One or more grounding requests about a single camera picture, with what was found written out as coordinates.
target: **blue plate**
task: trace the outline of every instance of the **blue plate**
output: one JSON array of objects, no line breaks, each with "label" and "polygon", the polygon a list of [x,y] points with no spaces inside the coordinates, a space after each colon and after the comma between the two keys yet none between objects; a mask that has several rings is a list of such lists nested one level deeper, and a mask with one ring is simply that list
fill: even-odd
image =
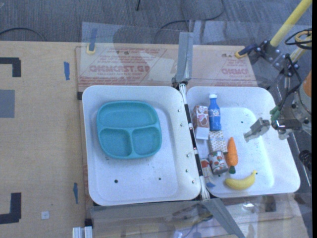
[{"label": "blue plate", "polygon": [[145,158],[162,144],[158,114],[141,101],[104,104],[97,113],[97,130],[103,151],[117,159]]}]

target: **orange carrot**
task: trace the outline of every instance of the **orange carrot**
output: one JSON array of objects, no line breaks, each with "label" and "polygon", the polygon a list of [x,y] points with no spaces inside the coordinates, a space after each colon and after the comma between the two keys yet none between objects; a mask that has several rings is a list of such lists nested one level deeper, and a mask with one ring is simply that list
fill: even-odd
[{"label": "orange carrot", "polygon": [[233,137],[229,138],[228,153],[225,155],[225,158],[227,165],[230,167],[229,173],[236,173],[235,166],[238,164],[238,153]]}]

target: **blue bottle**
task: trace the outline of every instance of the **blue bottle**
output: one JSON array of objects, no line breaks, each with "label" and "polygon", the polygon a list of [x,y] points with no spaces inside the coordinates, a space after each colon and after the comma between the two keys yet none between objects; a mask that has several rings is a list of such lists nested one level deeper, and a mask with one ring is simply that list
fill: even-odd
[{"label": "blue bottle", "polygon": [[217,95],[210,94],[210,105],[208,107],[210,130],[221,130],[220,124],[220,108],[217,104]]}]

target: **yellow pole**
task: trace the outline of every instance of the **yellow pole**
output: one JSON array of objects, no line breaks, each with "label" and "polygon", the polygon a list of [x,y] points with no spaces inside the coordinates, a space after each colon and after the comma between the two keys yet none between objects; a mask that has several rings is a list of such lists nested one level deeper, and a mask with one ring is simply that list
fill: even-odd
[{"label": "yellow pole", "polygon": [[288,17],[282,27],[278,30],[275,36],[270,41],[273,47],[277,47],[285,35],[292,29],[296,22],[301,18],[304,12],[312,4],[313,0],[302,0],[292,14]]}]

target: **toy banana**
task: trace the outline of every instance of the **toy banana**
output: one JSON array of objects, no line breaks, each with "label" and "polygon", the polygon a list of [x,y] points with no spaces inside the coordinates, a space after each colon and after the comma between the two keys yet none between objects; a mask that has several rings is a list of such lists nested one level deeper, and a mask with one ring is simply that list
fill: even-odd
[{"label": "toy banana", "polygon": [[243,190],[249,188],[256,181],[256,170],[253,170],[252,174],[244,179],[227,178],[225,183],[232,189]]}]

